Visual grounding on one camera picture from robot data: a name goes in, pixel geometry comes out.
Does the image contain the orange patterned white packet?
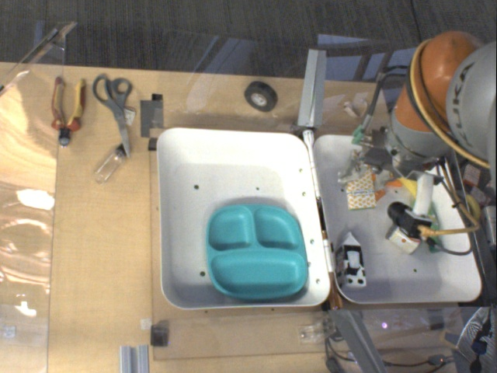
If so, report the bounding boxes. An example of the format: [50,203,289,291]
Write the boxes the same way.
[346,168,377,211]

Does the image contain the white plastic tray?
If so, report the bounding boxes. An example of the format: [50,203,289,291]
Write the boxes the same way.
[311,134,484,305]
[155,127,332,311]

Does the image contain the red and yellow pliers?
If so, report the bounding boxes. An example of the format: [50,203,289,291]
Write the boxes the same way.
[50,76,88,148]

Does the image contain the black tape roll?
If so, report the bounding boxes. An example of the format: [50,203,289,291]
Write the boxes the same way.
[244,80,279,113]

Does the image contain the clear plastic bottle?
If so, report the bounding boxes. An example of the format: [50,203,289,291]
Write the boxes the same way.
[93,145,127,185]

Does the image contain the grey scissors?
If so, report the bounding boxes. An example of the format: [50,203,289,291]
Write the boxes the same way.
[92,73,134,159]

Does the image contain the yellow and orange packet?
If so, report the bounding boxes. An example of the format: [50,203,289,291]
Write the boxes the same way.
[384,176,419,202]

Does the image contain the black cylinder on white bracket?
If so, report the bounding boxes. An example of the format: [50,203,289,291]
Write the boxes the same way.
[387,172,435,239]

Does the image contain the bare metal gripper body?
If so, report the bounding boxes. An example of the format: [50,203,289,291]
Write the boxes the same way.
[363,127,401,175]

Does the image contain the green packet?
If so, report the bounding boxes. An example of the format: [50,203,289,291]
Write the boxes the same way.
[426,215,443,253]

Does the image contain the teal divided plate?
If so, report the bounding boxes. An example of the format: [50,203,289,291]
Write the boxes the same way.
[205,204,310,302]

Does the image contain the black and white milk carton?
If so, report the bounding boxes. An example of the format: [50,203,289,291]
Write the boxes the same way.
[334,231,367,288]

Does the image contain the small white box red print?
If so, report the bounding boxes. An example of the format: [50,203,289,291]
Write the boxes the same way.
[385,225,422,256]

